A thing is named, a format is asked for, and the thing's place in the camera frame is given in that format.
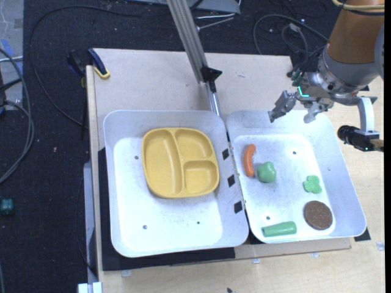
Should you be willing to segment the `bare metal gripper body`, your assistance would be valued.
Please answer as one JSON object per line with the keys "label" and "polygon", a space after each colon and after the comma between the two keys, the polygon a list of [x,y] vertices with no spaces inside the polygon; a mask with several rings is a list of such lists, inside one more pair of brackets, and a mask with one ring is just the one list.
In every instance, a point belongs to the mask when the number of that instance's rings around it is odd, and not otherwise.
{"label": "bare metal gripper body", "polygon": [[357,103],[358,93],[368,91],[368,84],[351,86],[328,71],[301,73],[295,79],[295,86],[296,98],[308,109],[316,103],[321,105],[321,109],[331,108],[334,103],[354,105]]}

